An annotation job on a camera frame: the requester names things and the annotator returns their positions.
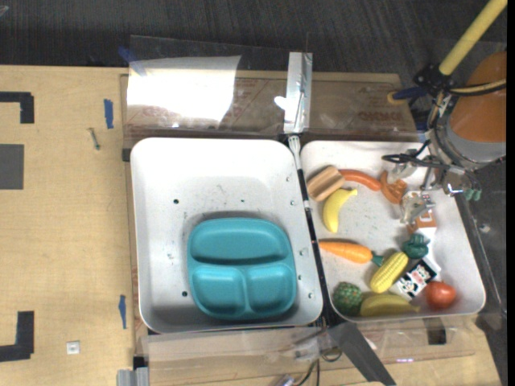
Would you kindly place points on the small white square tag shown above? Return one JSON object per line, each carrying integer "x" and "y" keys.
{"x": 72, "y": 347}

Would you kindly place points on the tan hot dog bun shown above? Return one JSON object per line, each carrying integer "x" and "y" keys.
{"x": 325, "y": 183}

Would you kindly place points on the orange sausage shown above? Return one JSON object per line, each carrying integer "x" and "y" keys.
{"x": 362, "y": 178}

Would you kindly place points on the green bumpy fruit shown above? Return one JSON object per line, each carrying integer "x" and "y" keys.
{"x": 347, "y": 299}

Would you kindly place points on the yellow corn cob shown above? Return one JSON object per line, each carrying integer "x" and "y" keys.
{"x": 388, "y": 272}

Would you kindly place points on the small green screw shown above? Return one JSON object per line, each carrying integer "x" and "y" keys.
{"x": 94, "y": 139}

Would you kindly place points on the white plastic tray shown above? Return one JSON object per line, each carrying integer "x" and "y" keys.
{"x": 225, "y": 175}
{"x": 370, "y": 219}

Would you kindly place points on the orange pretzel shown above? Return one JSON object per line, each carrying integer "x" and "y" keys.
{"x": 392, "y": 191}

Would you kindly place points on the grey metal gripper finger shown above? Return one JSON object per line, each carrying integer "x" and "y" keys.
{"x": 417, "y": 206}
{"x": 404, "y": 166}

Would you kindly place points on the orange carrot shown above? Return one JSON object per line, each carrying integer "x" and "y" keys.
{"x": 346, "y": 251}

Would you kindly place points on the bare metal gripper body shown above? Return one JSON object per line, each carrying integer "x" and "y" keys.
{"x": 452, "y": 179}

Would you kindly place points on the cow print milk carton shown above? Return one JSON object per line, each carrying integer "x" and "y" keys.
{"x": 417, "y": 279}

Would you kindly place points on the orange and white carton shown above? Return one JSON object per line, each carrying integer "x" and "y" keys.
{"x": 426, "y": 222}

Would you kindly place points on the red tomato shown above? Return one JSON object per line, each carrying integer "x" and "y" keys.
{"x": 440, "y": 295}

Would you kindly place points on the yellow banana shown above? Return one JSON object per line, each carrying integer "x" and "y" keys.
{"x": 334, "y": 209}
{"x": 384, "y": 306}

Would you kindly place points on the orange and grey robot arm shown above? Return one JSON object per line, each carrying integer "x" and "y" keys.
{"x": 479, "y": 111}

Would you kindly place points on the teal divided plate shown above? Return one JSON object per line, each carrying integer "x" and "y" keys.
{"x": 241, "y": 268}

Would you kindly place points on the dark green broccoli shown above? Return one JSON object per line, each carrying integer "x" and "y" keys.
{"x": 416, "y": 247}

